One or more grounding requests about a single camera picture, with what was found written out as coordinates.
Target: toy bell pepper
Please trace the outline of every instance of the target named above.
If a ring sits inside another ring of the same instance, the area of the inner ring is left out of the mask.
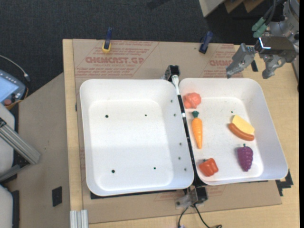
[[[212,176],[218,172],[218,166],[213,158],[210,158],[199,165],[200,171],[207,177]]]

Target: wire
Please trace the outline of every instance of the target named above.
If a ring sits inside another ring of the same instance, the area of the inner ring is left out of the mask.
[[[268,25],[271,22],[274,14],[275,14],[275,10],[276,10],[276,0],[273,0],[273,6],[272,6],[271,13],[270,13],[268,19],[265,22],[266,25]]]
[[[281,4],[281,3],[285,2],[285,1],[286,1],[286,0],[277,0],[275,6],[277,7],[279,4]],[[264,16],[263,16],[263,19],[267,19],[267,18],[268,18],[268,15],[269,15],[269,13],[272,11],[272,9],[273,9],[273,6],[271,6],[271,7],[267,10],[267,12],[266,12],[266,13],[264,14]]]
[[[0,55],[1,58],[5,59],[5,60],[8,60],[9,62],[11,62],[12,64],[14,64],[15,66],[17,66],[24,74],[24,77],[25,79],[30,82],[30,78],[29,78],[29,75],[23,70],[22,67],[20,67],[17,63],[13,62],[12,60],[10,60],[9,58],[3,56],[3,55]]]
[[[210,228],[210,227],[205,223],[205,221],[203,220],[202,216],[200,215],[200,212],[199,212],[198,208],[196,207],[196,203],[194,204],[194,208],[196,209],[196,211],[197,211],[197,213],[198,213],[198,215],[199,215],[201,221],[204,223],[204,225],[205,225],[207,228]]]
[[[187,209],[188,209],[189,207],[194,207],[194,208],[196,209],[198,215],[199,215],[200,220],[204,223],[204,225],[205,225],[207,228],[211,228],[211,227],[209,227],[209,226],[205,223],[205,221],[203,220],[202,216],[201,216],[200,213],[199,213],[198,208],[196,207],[196,203],[194,203],[193,205],[189,205],[189,206],[188,206],[187,208],[185,208],[184,211],[181,213],[180,218],[179,218],[179,221],[178,221],[178,223],[177,223],[177,227],[178,227],[178,228],[181,228],[181,217],[183,216],[183,214],[187,211]]]
[[[182,217],[182,215],[187,211],[187,209],[188,209],[189,207],[190,207],[190,206],[188,206],[187,208],[185,208],[184,211],[180,214],[179,222],[177,223],[177,228],[180,228],[180,227],[181,227],[181,217]]]

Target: wooden table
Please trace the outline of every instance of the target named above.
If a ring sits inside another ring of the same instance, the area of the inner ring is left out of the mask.
[[[64,78],[66,94],[66,127],[70,186],[71,210],[82,210],[82,185],[80,177],[80,157],[78,143],[77,115],[75,111],[75,77],[73,59],[73,40],[63,40]],[[298,99],[297,80],[291,64],[286,64],[275,72],[275,76],[263,79],[261,72],[265,68],[263,60],[255,58],[258,73],[248,67],[243,76],[256,80],[262,87],[271,113],[280,143],[282,145],[288,167],[293,179],[293,186],[284,189],[282,204],[276,206],[249,209],[206,212],[202,216],[210,226],[222,224],[223,227],[300,227],[299,218],[299,131],[298,131]],[[90,228],[141,228],[177,226],[178,216],[136,219],[129,221],[91,224]],[[204,227],[197,214],[187,214],[182,218],[186,227]]]

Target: blue clamp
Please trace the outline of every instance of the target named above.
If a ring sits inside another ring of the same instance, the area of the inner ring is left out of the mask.
[[[102,50],[104,53],[108,53],[111,50],[110,40],[111,40],[111,36],[112,36],[112,30],[113,30],[113,28],[109,27],[108,32],[105,36],[105,41],[103,42],[103,47],[102,47]]]
[[[207,52],[208,44],[211,41],[212,37],[213,37],[213,33],[211,31],[208,31],[207,35],[204,38],[203,43],[200,46],[199,52],[204,54]]]

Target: dark floor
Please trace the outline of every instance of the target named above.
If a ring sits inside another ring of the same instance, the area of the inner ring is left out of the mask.
[[[0,0],[0,55],[31,77],[31,92],[63,72],[62,39],[112,39],[255,43],[251,27],[271,6],[251,13],[240,5],[228,14],[222,4],[204,18],[199,0]],[[0,58],[0,69],[25,82],[21,70]]]

